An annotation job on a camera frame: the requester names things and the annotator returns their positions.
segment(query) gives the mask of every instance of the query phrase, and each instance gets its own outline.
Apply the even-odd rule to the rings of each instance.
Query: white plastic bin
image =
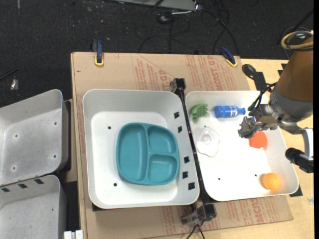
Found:
[[[166,91],[90,90],[83,98],[89,195],[103,209],[188,205],[199,195],[198,179],[179,97]],[[179,173],[165,185],[123,180],[116,164],[120,129],[132,122],[169,129],[179,148]]]
[[[0,186],[62,169],[68,112],[59,90],[0,108]]]
[[[220,136],[219,151],[214,157],[197,152],[205,189],[217,201],[268,197],[292,194],[299,187],[293,164],[285,157],[287,150],[281,130],[264,131],[268,145],[260,149],[249,146],[249,139],[238,135],[244,116],[216,118],[215,106],[248,108],[259,91],[206,91],[191,92],[185,98],[190,127],[195,143],[205,126]],[[191,109],[198,104],[208,104],[208,114],[197,122],[191,119]],[[262,104],[267,104],[263,96]],[[264,174],[274,172],[281,181],[277,190],[264,188]]]
[[[0,188],[0,238],[62,239],[66,219],[66,196],[54,175]]]

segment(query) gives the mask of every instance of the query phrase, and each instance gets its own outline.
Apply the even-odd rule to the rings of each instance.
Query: green toy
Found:
[[[205,116],[208,111],[208,104],[199,104],[192,108],[191,114],[193,117],[193,122],[196,122],[199,117]]]

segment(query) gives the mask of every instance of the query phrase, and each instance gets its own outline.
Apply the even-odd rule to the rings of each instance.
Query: teal divided plate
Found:
[[[170,183],[179,169],[176,138],[165,127],[146,123],[126,124],[118,136],[116,163],[120,176],[131,183]]]

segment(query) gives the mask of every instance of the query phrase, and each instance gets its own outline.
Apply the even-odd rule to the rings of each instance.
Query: black floor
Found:
[[[93,39],[104,52],[219,54],[220,46],[242,58],[287,59],[283,33],[313,9],[314,0],[198,0],[213,13],[175,15],[167,9],[101,0],[0,0],[0,107],[60,89],[70,99],[70,53],[89,51]],[[301,25],[314,28],[314,15]],[[17,90],[11,90],[13,79]]]

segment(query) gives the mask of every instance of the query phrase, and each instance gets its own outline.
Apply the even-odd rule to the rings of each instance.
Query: orange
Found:
[[[263,177],[263,184],[266,189],[276,190],[280,187],[279,176],[275,173],[267,173]]]

